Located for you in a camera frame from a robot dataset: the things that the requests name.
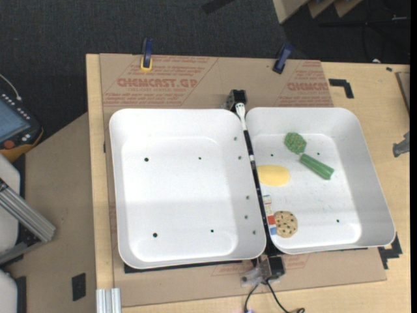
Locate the thin black and white rod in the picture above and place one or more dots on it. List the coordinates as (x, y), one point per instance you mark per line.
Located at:
(250, 148)

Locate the yellow oval chip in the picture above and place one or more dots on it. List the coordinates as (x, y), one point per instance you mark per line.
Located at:
(273, 175)

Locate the white plastic tray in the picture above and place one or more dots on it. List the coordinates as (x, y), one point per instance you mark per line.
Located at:
(325, 201)
(182, 187)

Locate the green broccoli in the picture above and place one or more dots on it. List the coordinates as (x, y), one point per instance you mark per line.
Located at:
(294, 143)

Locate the brown cardboard board red print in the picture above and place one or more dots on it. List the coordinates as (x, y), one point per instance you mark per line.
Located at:
(208, 73)

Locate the white red blue carton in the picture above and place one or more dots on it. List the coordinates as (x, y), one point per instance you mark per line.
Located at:
(268, 214)

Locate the brown chocolate chip biscuit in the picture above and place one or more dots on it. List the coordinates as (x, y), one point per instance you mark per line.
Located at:
(285, 224)

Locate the green celery stick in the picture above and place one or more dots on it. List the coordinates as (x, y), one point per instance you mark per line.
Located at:
(317, 166)

